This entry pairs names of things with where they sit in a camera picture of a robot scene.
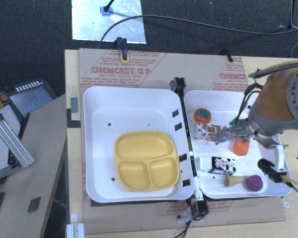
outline yellow divided plate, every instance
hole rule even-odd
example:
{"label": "yellow divided plate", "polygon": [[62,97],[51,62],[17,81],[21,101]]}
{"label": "yellow divided plate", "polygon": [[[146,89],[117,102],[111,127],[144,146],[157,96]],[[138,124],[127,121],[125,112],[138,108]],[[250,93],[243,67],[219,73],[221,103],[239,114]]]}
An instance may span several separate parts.
{"label": "yellow divided plate", "polygon": [[119,181],[128,190],[160,190],[178,182],[179,163],[174,144],[160,131],[120,135],[114,144],[114,156]]}

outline ice cream cone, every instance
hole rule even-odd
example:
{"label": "ice cream cone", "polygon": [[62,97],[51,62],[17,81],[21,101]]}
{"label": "ice cream cone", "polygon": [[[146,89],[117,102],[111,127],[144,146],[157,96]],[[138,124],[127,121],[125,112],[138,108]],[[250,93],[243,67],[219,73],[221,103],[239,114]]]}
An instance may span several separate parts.
{"label": "ice cream cone", "polygon": [[246,177],[238,177],[238,176],[225,176],[224,183],[226,187],[234,186],[238,183],[245,182]]}

